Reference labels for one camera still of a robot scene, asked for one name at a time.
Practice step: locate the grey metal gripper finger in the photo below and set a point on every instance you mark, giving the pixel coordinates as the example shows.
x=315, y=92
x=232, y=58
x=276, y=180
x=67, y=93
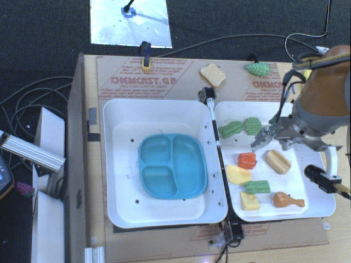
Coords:
x=267, y=133
x=257, y=144

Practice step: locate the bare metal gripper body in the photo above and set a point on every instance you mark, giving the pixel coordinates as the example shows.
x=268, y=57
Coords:
x=290, y=131

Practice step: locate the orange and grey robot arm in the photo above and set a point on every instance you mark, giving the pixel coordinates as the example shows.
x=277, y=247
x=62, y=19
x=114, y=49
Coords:
x=323, y=92

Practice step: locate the green grapes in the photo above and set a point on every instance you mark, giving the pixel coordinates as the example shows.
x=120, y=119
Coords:
x=252, y=125
x=257, y=69

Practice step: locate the red bell pepper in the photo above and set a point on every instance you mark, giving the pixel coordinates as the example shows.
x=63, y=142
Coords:
x=246, y=160

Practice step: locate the tan hot dog bun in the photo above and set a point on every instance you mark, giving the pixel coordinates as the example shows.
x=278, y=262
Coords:
x=277, y=162

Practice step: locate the green asparagus bundle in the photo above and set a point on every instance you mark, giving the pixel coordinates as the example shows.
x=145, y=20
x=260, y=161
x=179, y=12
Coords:
x=257, y=187
x=230, y=130

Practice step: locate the yellow potato chip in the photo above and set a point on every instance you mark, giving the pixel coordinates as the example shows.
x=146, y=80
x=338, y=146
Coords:
x=238, y=174

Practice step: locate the thin black and white rod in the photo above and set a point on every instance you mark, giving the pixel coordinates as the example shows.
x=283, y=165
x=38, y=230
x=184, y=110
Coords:
x=219, y=149

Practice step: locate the yellow cheese wedge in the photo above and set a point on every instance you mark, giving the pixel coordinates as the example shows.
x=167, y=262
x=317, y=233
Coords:
x=249, y=201

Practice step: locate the orange chicken drumstick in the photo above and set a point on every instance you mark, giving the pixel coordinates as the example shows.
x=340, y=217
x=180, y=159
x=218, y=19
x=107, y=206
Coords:
x=283, y=199

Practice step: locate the blue divided plate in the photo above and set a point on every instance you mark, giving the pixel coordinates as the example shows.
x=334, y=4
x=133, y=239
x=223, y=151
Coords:
x=186, y=168

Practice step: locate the white plastic tray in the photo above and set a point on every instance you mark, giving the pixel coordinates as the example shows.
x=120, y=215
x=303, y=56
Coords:
x=312, y=204
x=123, y=196

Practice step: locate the tan toast slice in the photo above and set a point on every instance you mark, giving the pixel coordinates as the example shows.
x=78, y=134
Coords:
x=213, y=75

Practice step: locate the brown cardboard board red print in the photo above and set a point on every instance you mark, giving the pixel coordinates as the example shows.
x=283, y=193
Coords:
x=170, y=75

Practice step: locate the purple grapes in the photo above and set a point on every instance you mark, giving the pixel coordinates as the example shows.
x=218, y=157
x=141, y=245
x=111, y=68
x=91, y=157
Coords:
x=24, y=189

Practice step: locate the black cylinder on white bracket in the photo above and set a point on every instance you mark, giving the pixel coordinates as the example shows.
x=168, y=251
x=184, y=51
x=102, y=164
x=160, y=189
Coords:
x=319, y=175

